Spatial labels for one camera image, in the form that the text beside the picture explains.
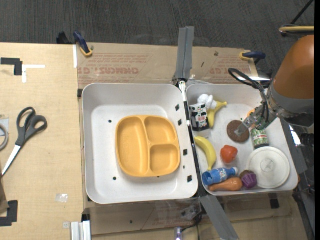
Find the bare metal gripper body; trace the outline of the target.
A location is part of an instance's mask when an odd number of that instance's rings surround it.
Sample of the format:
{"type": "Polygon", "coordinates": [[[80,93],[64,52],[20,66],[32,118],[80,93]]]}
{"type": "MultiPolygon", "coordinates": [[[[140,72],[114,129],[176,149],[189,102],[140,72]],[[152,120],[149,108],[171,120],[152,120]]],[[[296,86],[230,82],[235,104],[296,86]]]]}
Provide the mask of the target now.
{"type": "Polygon", "coordinates": [[[268,93],[265,101],[249,116],[249,126],[264,130],[276,119],[283,119],[293,126],[309,128],[314,124],[314,100],[268,93]]]}

